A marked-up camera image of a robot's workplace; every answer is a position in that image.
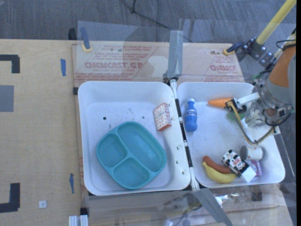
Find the gray floor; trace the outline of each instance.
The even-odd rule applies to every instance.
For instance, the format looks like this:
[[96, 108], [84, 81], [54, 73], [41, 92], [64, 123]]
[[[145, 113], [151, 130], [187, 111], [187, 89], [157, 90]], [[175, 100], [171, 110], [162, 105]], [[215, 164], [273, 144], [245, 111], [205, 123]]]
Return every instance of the gray floor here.
[[[247, 41], [258, 36], [286, 0], [0, 0], [0, 39], [67, 40], [79, 21], [179, 29], [180, 19], [191, 23], [185, 34], [193, 42]], [[275, 42], [285, 40], [296, 26], [296, 6], [266, 42], [272, 52]], [[246, 77], [262, 69], [245, 60]], [[280, 126], [292, 171], [296, 174], [295, 114]], [[296, 178], [289, 177], [286, 197], [296, 201]], [[296, 223], [295, 205], [292, 218]]]

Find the yellow pole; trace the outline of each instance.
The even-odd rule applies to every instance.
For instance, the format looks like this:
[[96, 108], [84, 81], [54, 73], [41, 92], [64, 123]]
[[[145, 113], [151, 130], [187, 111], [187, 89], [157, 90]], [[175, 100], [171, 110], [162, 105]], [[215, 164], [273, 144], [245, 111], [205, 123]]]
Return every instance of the yellow pole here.
[[289, 11], [295, 6], [297, 0], [286, 0], [286, 2], [282, 5], [279, 11], [275, 14], [266, 28], [262, 31], [262, 33], [256, 39], [256, 42], [260, 45], [263, 45], [268, 37], [274, 32], [277, 26], [281, 23], [281, 21], [285, 18], [285, 16], [289, 13]]

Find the gray square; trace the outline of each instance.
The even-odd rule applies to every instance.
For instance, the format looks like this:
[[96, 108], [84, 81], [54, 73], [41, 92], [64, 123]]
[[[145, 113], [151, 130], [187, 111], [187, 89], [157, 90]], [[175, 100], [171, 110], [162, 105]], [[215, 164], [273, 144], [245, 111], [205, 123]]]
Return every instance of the gray square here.
[[14, 111], [14, 86], [0, 85], [0, 112]]

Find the white cup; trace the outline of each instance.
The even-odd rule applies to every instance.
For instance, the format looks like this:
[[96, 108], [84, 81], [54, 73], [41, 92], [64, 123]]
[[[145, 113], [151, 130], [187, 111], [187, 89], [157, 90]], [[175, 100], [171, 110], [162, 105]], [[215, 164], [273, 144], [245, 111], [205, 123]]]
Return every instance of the white cup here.
[[263, 158], [263, 149], [260, 146], [243, 145], [240, 148], [240, 158], [242, 160], [254, 160], [259, 161]]

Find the small card box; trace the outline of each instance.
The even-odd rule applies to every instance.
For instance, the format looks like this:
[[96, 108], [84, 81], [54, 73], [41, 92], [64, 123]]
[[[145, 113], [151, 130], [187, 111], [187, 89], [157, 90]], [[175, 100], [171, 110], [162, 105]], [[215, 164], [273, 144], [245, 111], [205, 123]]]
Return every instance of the small card box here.
[[171, 126], [168, 104], [162, 103], [154, 110], [157, 130], [162, 131]]
[[243, 178], [246, 182], [250, 182], [256, 176], [256, 172], [254, 172], [252, 167], [232, 150], [228, 150], [226, 154], [222, 156], [222, 162], [230, 167], [239, 178]]

